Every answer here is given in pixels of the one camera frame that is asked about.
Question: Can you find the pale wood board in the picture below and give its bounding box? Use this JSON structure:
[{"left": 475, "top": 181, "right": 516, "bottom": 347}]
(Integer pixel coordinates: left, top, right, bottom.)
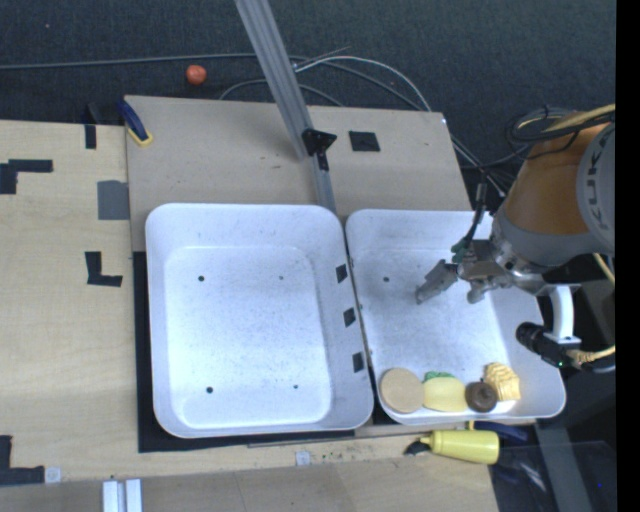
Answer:
[{"left": 123, "top": 94, "right": 539, "bottom": 443}]

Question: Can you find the yellow taco with green filling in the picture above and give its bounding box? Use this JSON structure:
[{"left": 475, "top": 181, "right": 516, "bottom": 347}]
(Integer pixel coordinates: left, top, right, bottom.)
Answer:
[{"left": 421, "top": 370, "right": 470, "bottom": 414}]

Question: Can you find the yellow squeeze bottle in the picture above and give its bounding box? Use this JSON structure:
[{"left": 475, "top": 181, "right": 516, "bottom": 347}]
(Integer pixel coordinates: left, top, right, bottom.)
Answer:
[{"left": 418, "top": 428, "right": 502, "bottom": 467}]

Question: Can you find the tan round biscuit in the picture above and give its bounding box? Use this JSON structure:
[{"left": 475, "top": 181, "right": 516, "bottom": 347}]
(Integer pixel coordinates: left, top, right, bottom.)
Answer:
[{"left": 378, "top": 366, "right": 427, "bottom": 415}]

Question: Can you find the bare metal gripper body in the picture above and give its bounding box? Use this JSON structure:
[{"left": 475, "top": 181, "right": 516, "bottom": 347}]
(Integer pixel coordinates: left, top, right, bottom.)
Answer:
[{"left": 456, "top": 239, "right": 549, "bottom": 296}]

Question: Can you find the brown doughnut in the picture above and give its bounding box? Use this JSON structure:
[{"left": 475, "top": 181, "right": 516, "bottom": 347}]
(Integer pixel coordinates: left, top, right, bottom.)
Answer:
[{"left": 464, "top": 380, "right": 500, "bottom": 414}]

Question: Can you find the black cylinder on white bracket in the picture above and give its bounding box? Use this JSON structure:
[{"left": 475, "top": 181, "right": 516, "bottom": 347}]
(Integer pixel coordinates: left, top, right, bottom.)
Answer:
[{"left": 515, "top": 284, "right": 584, "bottom": 370}]

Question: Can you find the white plastic tray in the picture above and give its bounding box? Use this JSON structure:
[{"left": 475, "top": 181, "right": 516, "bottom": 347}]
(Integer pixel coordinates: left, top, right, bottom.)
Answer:
[
  {"left": 344, "top": 208, "right": 568, "bottom": 428},
  {"left": 144, "top": 201, "right": 376, "bottom": 440}
]

